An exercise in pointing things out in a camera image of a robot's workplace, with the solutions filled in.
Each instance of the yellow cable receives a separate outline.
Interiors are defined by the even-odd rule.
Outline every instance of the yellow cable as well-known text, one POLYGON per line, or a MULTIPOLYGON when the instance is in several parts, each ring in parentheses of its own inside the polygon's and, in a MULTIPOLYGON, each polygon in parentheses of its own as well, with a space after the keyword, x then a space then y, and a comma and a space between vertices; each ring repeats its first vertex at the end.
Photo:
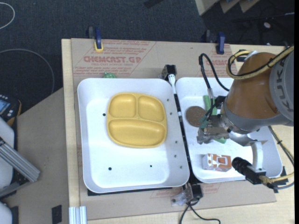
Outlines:
POLYGON ((226 72, 227 74, 232 77, 235 80, 243 80, 243 79, 248 79, 248 78, 252 78, 255 77, 261 73, 263 73, 264 71, 268 70, 269 68, 271 68, 272 66, 274 66, 277 62, 279 62, 281 59, 283 59, 284 57, 286 57, 288 54, 290 54, 292 51, 294 51, 294 45, 290 46, 289 48, 285 49, 284 51, 282 51, 281 53, 279 53, 276 57, 274 57, 272 60, 270 60, 267 64, 263 65, 263 67, 255 72, 249 73, 247 75, 234 75, 231 70, 230 67, 232 65, 232 63, 234 62, 234 60, 242 55, 248 55, 251 51, 248 50, 239 50, 237 53, 235 53, 234 55, 232 55, 229 60, 228 60, 228 65, 226 66, 226 72))
MULTIPOLYGON (((286 146, 284 146, 284 144, 282 142, 280 142, 280 145, 283 147, 283 149, 286 150, 286 152, 290 155, 291 159, 294 161, 294 156, 291 154, 291 152, 288 150, 288 148, 286 146)), ((288 179, 290 177, 293 177, 295 175, 295 171, 292 172, 291 174, 282 176, 282 177, 276 177, 276 178, 269 178, 267 176, 259 176, 259 179, 262 180, 263 184, 267 184, 267 183, 274 183, 280 180, 285 180, 288 179)))

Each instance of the white cable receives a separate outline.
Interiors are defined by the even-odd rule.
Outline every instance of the white cable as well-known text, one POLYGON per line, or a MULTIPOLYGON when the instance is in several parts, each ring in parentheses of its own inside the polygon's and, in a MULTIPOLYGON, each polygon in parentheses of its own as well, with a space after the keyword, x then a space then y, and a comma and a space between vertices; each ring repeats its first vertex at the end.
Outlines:
POLYGON ((5 2, 0 2, 0 4, 3 4, 3 5, 6 5, 6 6, 9 6, 9 7, 12 9, 13 13, 14 13, 14 15, 13 15, 12 19, 10 20, 10 22, 9 22, 8 24, 4 25, 3 27, 0 27, 0 30, 1 30, 1 29, 3 29, 3 28, 5 28, 5 27, 7 27, 7 26, 8 26, 10 23, 12 23, 12 22, 13 22, 13 20, 14 20, 14 17, 15 17, 15 11, 14 11, 14 8, 13 8, 11 5, 9 5, 9 4, 5 3, 5 2))
POLYGON ((173 94, 176 94, 177 91, 176 91, 176 86, 175 86, 175 83, 176 83, 175 76, 173 74, 169 74, 168 80, 169 80, 169 83, 171 84, 173 94))
POLYGON ((34 51, 31 51, 31 50, 28 50, 28 49, 22 49, 22 48, 14 48, 14 49, 7 49, 7 50, 2 50, 0 51, 0 54, 2 53, 6 53, 6 52, 15 52, 15 51, 24 51, 24 52, 28 52, 28 53, 31 53, 31 54, 34 54, 36 56, 38 56, 39 58, 41 58, 48 66, 48 68, 50 69, 51 71, 51 75, 52 75, 52 90, 51 90, 51 94, 53 94, 54 92, 54 87, 55 87, 55 76, 54 76, 54 72, 53 72, 53 69, 52 67, 50 66, 49 62, 43 57, 41 56, 40 54, 34 52, 34 51))

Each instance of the green object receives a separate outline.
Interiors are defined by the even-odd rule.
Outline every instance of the green object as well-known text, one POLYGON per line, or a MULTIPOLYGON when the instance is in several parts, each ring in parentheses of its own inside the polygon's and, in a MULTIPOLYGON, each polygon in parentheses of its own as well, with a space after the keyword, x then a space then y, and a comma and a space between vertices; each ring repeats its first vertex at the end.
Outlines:
POLYGON ((103 78, 116 78, 116 75, 111 72, 104 72, 103 78))
MULTIPOLYGON (((205 102, 205 107, 206 107, 206 111, 208 111, 211 108, 211 99, 208 95, 204 95, 204 102, 205 102)), ((212 115, 217 115, 217 108, 214 107, 212 110, 212 115)), ((215 141, 220 142, 221 144, 224 144, 226 142, 225 138, 221 138, 221 139, 215 139, 215 141)))
POLYGON ((201 129, 203 129, 203 128, 205 128, 206 127, 206 125, 208 124, 208 121, 207 121, 207 119, 206 119, 206 115, 204 115, 203 116, 204 117, 204 119, 200 119, 200 123, 201 123, 201 125, 199 126, 201 129))

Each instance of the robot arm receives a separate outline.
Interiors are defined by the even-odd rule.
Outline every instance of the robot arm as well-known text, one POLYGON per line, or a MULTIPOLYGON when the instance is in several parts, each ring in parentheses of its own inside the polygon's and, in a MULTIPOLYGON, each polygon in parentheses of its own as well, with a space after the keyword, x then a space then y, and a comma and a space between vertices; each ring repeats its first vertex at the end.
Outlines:
POLYGON ((265 170, 261 168, 261 142, 252 140, 248 134, 263 126, 294 126, 294 46, 279 55, 257 53, 246 59, 237 75, 230 66, 236 57, 250 52, 240 50, 233 55, 227 66, 234 79, 228 95, 214 106, 220 114, 212 115, 198 130, 198 143, 213 139, 231 139, 253 149, 253 164, 241 159, 233 160, 233 167, 253 184, 262 181, 265 170))

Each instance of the white tray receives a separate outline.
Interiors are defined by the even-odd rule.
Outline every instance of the white tray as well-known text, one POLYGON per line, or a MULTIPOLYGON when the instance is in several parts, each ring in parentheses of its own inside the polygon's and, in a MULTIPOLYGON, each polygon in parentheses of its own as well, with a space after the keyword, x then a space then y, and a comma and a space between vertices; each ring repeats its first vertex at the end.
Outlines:
MULTIPOLYGON (((226 96, 227 91, 222 89, 215 78, 208 78, 213 89, 214 96, 226 96)), ((220 78, 224 86, 230 88, 233 79, 220 78)), ((234 180, 244 180, 245 177, 235 171, 234 168, 227 172, 204 170, 202 167, 202 158, 205 154, 221 154, 235 157, 241 157, 252 163, 253 155, 251 147, 242 147, 241 145, 227 140, 225 144, 213 141, 209 144, 197 143, 198 128, 190 125, 186 120, 185 112, 191 106, 200 106, 205 108, 203 96, 207 95, 206 83, 203 78, 181 78, 176 82, 176 90, 181 107, 183 123, 185 128, 186 141, 190 154, 192 171, 195 177, 201 182, 225 182, 234 180)), ((277 145, 274 142, 272 134, 267 127, 262 127, 259 132, 253 132, 249 135, 252 139, 267 140, 263 144, 263 168, 267 170, 268 177, 279 176, 282 172, 282 162, 279 157, 277 145)))
POLYGON ((170 84, 162 79, 88 78, 78 86, 83 178, 95 193, 169 188, 189 179, 178 113, 170 84), (167 136, 155 148, 130 148, 113 143, 107 133, 110 98, 121 92, 152 95, 164 105, 167 136))

